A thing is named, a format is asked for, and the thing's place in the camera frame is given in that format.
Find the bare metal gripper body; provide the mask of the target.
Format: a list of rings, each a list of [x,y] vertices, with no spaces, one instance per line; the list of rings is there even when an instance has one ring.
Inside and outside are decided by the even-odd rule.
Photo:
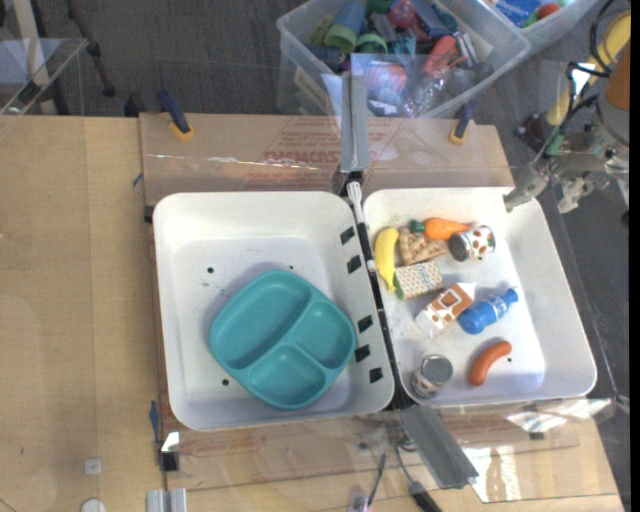
[[[611,126],[586,124],[580,132],[563,136],[548,152],[552,172],[559,178],[585,178],[588,174],[625,176],[629,171],[629,133]]]

